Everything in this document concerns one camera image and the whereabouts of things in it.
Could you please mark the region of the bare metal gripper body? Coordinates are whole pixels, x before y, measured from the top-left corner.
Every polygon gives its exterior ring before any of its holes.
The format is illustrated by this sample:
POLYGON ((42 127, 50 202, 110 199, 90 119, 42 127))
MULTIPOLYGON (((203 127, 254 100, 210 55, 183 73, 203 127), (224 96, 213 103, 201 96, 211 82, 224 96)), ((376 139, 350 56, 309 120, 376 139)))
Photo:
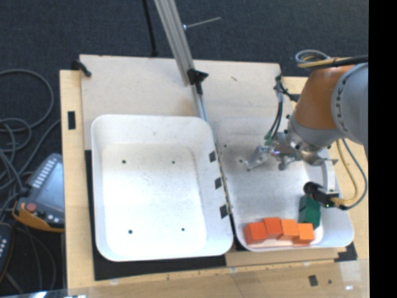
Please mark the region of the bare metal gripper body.
POLYGON ((304 161, 310 166, 321 166, 326 157, 320 156, 321 147, 313 146, 295 133, 277 132, 271 144, 272 156, 277 161, 281 156, 289 156, 293 158, 293 162, 304 161))

